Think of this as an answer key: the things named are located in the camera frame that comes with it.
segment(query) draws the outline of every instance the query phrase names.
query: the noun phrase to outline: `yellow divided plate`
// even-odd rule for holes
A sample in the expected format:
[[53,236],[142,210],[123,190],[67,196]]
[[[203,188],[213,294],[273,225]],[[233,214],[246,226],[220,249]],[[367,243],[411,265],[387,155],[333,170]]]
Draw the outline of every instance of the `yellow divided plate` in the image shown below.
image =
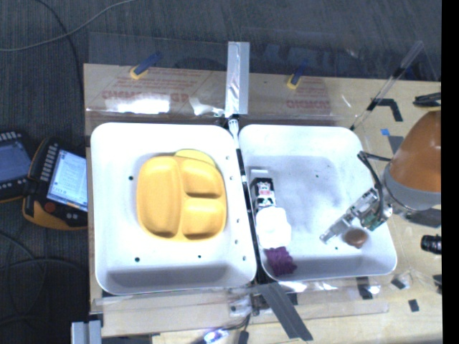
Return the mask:
[[174,241],[218,235],[227,218],[222,174],[197,150],[146,161],[138,175],[137,217],[149,234]]

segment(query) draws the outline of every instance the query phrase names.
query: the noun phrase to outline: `blue and yellow clip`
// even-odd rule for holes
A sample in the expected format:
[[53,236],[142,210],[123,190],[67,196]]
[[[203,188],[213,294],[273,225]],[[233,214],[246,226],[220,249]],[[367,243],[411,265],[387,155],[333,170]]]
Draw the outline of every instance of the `blue and yellow clip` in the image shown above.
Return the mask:
[[288,78],[287,87],[289,87],[290,89],[296,89],[299,86],[301,75],[303,75],[304,69],[307,65],[308,60],[304,59],[301,62],[300,66],[295,70],[295,72]]
[[140,78],[144,77],[148,73],[148,68],[155,65],[162,57],[163,55],[160,53],[160,51],[157,51],[151,56],[148,56],[139,65],[131,69],[131,77],[135,80],[139,80]]

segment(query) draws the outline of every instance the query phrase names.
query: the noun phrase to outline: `white cable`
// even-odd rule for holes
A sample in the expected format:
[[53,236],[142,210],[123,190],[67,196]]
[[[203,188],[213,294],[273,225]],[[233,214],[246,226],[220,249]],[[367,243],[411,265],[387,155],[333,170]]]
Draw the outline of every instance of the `white cable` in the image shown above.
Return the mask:
[[34,44],[29,45],[29,46],[17,47],[17,48],[13,48],[13,49],[6,49],[6,48],[3,48],[3,47],[0,47],[0,52],[17,52],[17,51],[22,51],[24,49],[31,49],[32,47],[42,46],[43,44],[49,44],[49,43],[57,41],[59,39],[71,36],[72,34],[78,32],[81,29],[83,29],[84,27],[86,27],[88,24],[92,23],[94,20],[96,20],[99,16],[101,16],[104,13],[106,13],[107,11],[109,11],[109,10],[111,10],[113,8],[116,8],[117,6],[131,3],[133,1],[137,1],[137,0],[125,0],[125,1],[120,1],[119,3],[113,4],[113,5],[110,5],[110,6],[106,7],[104,10],[100,11],[99,13],[97,13],[95,16],[93,16],[87,22],[85,22],[82,25],[80,25],[78,28],[75,28],[75,29],[73,29],[72,31],[70,31],[70,32],[68,32],[66,34],[62,34],[60,36],[56,36],[54,38],[47,39],[45,41],[34,43]]

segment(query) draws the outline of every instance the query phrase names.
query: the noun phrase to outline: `orange cylinder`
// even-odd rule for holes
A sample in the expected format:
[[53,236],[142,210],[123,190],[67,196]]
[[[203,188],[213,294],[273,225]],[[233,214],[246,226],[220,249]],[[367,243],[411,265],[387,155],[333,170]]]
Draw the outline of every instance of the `orange cylinder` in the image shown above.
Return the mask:
[[389,172],[406,187],[441,192],[441,110],[417,121],[395,152]]

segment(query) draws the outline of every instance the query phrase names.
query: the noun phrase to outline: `beige table surface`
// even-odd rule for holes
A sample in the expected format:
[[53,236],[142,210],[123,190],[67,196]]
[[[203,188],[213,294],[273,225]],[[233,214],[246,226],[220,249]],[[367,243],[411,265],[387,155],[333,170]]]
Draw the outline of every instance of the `beige table surface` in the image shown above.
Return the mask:
[[[85,103],[88,106],[100,96],[116,75],[120,67],[96,64],[85,65]],[[216,80],[224,76],[214,75]],[[376,95],[385,80],[313,78],[325,88],[330,98],[341,98],[355,114],[361,113]],[[251,82],[262,82],[264,88],[257,89],[250,97],[254,101],[262,98],[263,91],[275,101],[276,90],[285,87],[282,75],[251,75]],[[367,121],[355,130],[366,151],[391,157],[392,149],[387,136],[406,136],[409,129],[425,113],[412,105],[416,96],[441,91],[439,82],[398,81],[387,97],[397,101],[403,122],[395,122],[389,107],[377,107]],[[95,111],[86,112],[86,135],[100,123],[111,121],[107,115]],[[89,189],[89,245],[90,245],[90,299],[94,312],[103,312],[104,338],[160,333],[152,336],[152,343],[193,343],[212,328],[226,323],[241,321],[232,317],[225,292],[194,292],[190,295],[171,296],[155,294],[144,297],[103,298],[94,272],[94,219],[92,205],[92,179],[90,148],[88,158]],[[384,162],[372,161],[378,173]],[[440,234],[440,229],[410,224],[398,216],[389,221],[389,228],[397,250],[398,264],[395,274],[407,279],[408,288],[400,290],[390,284],[388,276],[383,282],[376,299],[343,300],[331,292],[307,292],[300,295],[297,310],[305,319],[315,343],[441,343],[443,341],[442,295],[436,289],[431,276],[442,273],[441,255],[437,256],[420,249],[420,240],[425,234]],[[419,305],[417,312],[410,309],[410,300]],[[300,340],[289,339],[272,313],[252,317],[248,326],[249,343],[290,343]],[[237,331],[218,343],[236,343]]]

